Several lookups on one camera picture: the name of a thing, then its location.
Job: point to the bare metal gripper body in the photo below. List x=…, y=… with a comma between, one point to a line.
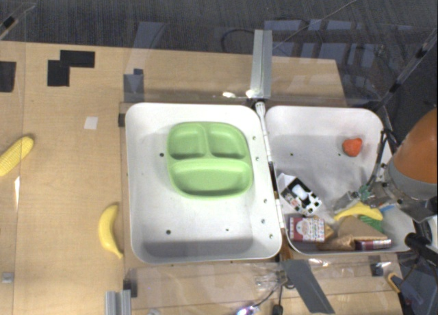
x=388, y=196

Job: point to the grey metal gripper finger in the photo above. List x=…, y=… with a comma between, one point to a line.
x=346, y=200

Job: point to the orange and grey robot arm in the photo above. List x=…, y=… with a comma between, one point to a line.
x=419, y=149

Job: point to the yellow banana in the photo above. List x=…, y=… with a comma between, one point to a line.
x=359, y=211
x=107, y=229

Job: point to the tan pizza slice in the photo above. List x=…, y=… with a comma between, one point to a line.
x=356, y=229

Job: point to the brown bread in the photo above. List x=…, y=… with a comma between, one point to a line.
x=337, y=243

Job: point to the white and black carton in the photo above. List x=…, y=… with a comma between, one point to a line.
x=297, y=192

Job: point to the red and white carton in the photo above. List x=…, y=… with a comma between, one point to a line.
x=306, y=228

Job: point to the dark red can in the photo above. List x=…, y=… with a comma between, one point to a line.
x=373, y=244

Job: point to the red strawberry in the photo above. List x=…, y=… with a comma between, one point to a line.
x=353, y=147

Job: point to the white plastic tray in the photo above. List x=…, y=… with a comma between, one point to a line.
x=150, y=204
x=308, y=135

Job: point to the thin black and white rod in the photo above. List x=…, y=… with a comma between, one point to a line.
x=266, y=139

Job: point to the green divided plate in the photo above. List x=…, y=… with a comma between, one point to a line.
x=208, y=173

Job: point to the yellow corn cob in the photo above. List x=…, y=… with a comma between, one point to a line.
x=15, y=156

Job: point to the black cylinder on white bracket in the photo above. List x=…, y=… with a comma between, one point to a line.
x=421, y=245

